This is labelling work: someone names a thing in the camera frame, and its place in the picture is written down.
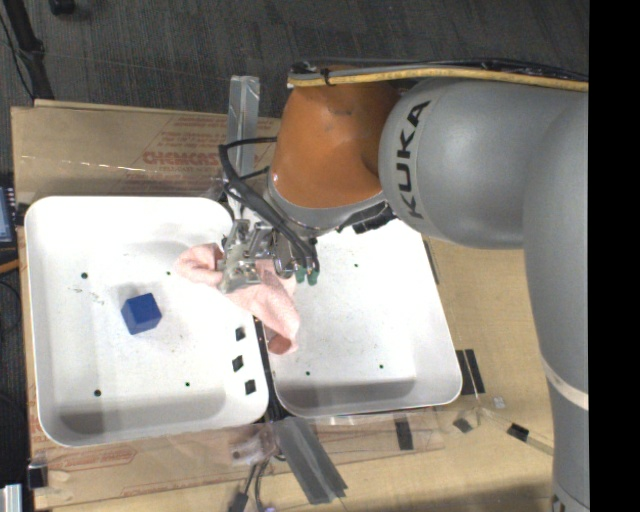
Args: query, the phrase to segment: pink cloth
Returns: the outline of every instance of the pink cloth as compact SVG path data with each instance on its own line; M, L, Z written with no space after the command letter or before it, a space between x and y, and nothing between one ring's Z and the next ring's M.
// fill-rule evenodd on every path
M180 255L175 271L194 283L217 290L222 272L216 270L216 261L222 257L223 252L216 244L198 245ZM256 267L261 284L235 290L225 297L264 323L270 352L289 354L298 348L295 339L300 328L300 315L291 298L296 281L279 278L271 260L258 260Z

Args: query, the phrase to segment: white tray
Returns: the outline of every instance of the white tray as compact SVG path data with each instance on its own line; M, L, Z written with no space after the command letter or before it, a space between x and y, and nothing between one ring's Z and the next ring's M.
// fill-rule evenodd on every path
M394 220L318 239L316 286L298 286L300 348L271 356L277 395L313 418L440 405L462 377L422 237Z
M264 414L253 317L171 272L182 251L219 242L230 226L222 206L199 198L49 197L29 208L38 411L51 439L108 443L245 425ZM162 320L130 335L120 309L147 292ZM237 341L239 328L245 337Z

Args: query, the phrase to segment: yellow cable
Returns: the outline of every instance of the yellow cable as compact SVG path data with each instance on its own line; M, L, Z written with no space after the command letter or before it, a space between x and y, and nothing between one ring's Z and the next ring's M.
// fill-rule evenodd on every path
M472 78L476 80L494 80L498 82L510 82L567 91L588 92L589 83L578 80L565 80L561 78L548 78L542 76L521 75L519 73L504 73L502 71L487 71L484 69L469 68L442 68L428 67L419 69L401 69L396 71L383 71L377 73L329 76L330 85L359 84L367 82L382 82L386 80L401 80L406 78ZM327 85L323 78L300 79L289 77L290 85L295 87L317 87Z

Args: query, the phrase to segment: black stand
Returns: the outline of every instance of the black stand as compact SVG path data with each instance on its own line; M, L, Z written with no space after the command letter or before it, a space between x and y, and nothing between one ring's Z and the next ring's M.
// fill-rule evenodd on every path
M20 48L19 56L31 79L34 98L54 99L47 70L44 67L44 45L33 33L24 3L22 0L2 1Z

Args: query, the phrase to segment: blue cube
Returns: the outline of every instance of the blue cube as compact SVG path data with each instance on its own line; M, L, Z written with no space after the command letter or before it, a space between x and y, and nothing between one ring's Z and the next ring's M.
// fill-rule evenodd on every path
M152 293L127 299L122 307L122 317L131 334L153 329L162 318Z

